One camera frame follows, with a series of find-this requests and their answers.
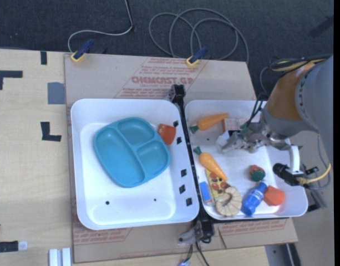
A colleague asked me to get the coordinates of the blue divided plate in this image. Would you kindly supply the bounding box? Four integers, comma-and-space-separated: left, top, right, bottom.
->
93, 116, 171, 188

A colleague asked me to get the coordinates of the red and green strawberry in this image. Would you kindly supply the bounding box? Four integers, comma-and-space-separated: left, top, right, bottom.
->
248, 164, 266, 183

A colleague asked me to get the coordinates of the red orange cube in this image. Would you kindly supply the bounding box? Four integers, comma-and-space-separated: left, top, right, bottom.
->
262, 185, 286, 207

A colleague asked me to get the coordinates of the black block with wires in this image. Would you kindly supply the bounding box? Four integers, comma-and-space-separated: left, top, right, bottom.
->
169, 84, 186, 105
199, 217, 215, 238

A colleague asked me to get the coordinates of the blue and white packet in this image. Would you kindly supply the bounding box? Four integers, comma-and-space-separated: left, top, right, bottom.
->
199, 181, 215, 206

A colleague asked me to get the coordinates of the brown cardboard board red print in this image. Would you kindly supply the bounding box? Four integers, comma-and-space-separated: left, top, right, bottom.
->
63, 53, 299, 263

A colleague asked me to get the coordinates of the blue plastic bottle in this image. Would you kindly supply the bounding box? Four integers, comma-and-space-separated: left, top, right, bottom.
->
240, 181, 268, 217

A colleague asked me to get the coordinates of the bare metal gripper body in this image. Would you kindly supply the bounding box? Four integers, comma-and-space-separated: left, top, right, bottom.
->
243, 122, 292, 152

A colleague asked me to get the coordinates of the thin black rod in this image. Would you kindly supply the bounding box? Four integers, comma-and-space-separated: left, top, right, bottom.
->
175, 93, 208, 224

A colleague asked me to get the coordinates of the orange carrot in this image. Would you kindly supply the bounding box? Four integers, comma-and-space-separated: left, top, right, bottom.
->
192, 146, 229, 182
189, 112, 230, 134

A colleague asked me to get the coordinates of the black cylinder on white bracket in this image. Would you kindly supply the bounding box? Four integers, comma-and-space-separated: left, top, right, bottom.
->
272, 145, 305, 187

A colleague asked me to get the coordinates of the red orange cup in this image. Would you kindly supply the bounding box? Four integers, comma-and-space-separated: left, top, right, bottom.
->
158, 123, 177, 146

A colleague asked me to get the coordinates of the white plastic tray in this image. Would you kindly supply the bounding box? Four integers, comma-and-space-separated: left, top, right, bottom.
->
184, 99, 309, 221
70, 98, 201, 231

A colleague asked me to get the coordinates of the yellow pizza slice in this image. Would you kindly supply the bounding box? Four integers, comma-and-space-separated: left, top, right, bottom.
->
204, 168, 231, 204

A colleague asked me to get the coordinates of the white and red carton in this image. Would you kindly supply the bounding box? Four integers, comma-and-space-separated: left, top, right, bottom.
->
215, 117, 243, 152

